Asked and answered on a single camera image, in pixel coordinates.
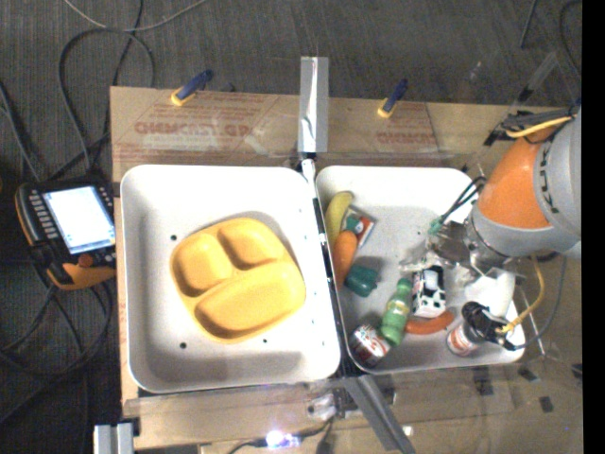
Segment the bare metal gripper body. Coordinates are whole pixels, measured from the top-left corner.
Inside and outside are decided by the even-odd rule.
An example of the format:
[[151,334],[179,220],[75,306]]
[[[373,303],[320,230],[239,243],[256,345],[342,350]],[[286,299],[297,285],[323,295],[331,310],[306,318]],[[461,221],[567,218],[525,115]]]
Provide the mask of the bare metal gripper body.
[[474,274],[510,270],[512,259],[487,245],[470,223],[447,222],[433,235],[433,251],[446,264]]

